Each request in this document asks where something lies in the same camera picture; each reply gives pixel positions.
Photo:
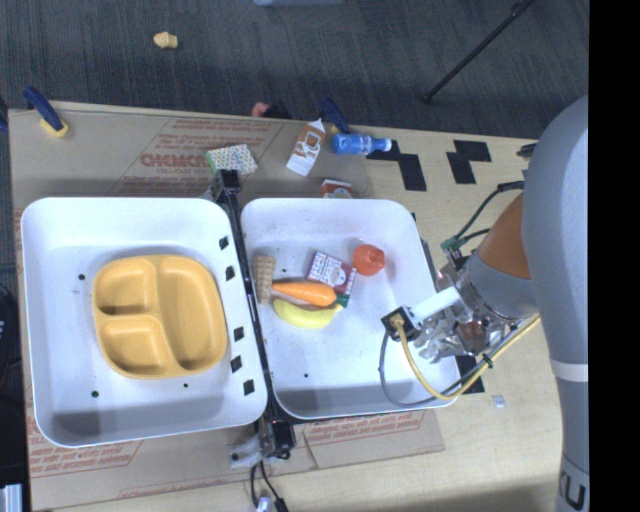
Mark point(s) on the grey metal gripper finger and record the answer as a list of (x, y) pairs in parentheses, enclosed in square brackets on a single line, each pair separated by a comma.
[(442, 352), (432, 334)]

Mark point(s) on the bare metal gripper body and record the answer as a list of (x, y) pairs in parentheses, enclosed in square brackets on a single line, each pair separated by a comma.
[(475, 330)]

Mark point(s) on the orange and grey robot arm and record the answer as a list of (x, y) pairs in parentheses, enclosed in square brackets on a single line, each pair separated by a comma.
[(560, 260)]

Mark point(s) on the orange round fruit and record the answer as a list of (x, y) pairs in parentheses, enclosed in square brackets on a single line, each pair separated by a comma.
[(369, 260)]

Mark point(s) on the white plastic tray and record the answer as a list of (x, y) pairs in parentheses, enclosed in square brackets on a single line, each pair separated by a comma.
[(65, 300), (340, 365)]

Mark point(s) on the red and white carton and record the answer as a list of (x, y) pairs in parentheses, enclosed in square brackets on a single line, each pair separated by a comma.
[(330, 272)]

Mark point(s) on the yellow banana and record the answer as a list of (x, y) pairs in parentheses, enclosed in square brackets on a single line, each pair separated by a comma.
[(305, 317)]

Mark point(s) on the orange carrot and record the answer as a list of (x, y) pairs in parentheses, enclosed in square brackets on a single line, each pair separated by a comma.
[(305, 293)]

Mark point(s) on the small orange and white carton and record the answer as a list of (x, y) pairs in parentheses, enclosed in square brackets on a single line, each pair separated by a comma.
[(336, 190)]

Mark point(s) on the thin black and white rod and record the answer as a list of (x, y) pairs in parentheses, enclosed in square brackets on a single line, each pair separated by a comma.
[(254, 320)]

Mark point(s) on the beige waffle cone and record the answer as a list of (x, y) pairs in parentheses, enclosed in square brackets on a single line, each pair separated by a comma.
[(263, 275)]

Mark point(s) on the blue plastic bottle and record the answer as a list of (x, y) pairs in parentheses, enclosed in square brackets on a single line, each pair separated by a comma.
[(352, 144)]

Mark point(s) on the orange and white milk carton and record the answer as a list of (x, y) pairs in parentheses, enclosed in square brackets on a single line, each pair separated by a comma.
[(305, 150)]

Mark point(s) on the green and white box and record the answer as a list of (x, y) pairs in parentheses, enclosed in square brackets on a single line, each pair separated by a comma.
[(232, 159)]

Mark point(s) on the yellow divided plate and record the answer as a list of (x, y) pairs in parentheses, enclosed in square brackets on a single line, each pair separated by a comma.
[(160, 315)]

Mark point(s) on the brown cardboard board red print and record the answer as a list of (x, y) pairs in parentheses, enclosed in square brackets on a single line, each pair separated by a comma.
[(125, 150)]

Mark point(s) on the yellow toy food piece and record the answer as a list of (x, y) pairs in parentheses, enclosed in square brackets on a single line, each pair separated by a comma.
[(165, 40)]

